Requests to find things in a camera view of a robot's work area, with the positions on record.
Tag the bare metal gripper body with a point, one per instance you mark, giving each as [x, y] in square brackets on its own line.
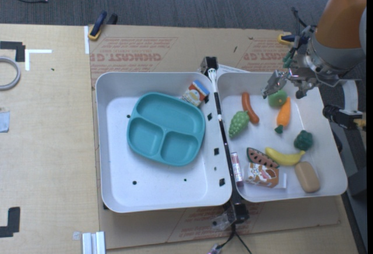
[304, 75]

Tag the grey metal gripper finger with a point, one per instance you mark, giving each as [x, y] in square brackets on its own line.
[274, 84]
[302, 92]

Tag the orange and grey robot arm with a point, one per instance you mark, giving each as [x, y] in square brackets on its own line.
[339, 14]

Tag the green apple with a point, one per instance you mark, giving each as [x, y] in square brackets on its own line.
[277, 100]

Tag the orange carrot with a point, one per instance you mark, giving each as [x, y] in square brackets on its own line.
[284, 116]

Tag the orange sausage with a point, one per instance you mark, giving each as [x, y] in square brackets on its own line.
[247, 104]

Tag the white paper sheet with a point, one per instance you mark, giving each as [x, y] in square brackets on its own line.
[230, 68]

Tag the green broccoli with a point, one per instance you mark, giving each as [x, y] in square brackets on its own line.
[303, 140]

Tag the white plastic tray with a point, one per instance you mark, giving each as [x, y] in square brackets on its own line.
[262, 136]
[122, 177]

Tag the green grapes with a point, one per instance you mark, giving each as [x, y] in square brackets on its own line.
[237, 124]

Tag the thin black and white rod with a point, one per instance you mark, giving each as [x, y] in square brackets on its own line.
[223, 127]

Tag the yellow banana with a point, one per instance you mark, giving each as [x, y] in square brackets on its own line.
[284, 157]

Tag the red watermelon slice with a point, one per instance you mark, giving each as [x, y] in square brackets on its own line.
[259, 157]

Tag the orange and white carton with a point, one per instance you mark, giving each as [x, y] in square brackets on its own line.
[194, 94]

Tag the tan bread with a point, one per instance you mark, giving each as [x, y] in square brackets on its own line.
[307, 177]

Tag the pink and white tube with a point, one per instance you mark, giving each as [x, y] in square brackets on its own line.
[237, 168]

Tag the brown and white carton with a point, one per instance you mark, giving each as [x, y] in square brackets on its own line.
[260, 175]

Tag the brown cardboard board red print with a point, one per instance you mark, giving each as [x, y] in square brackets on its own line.
[175, 52]

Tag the blue divided plate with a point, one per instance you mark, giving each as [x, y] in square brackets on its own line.
[166, 117]

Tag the white tape roll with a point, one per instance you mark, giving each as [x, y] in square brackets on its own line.
[17, 73]

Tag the black cylinder on white bracket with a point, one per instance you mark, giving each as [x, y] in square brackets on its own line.
[345, 117]

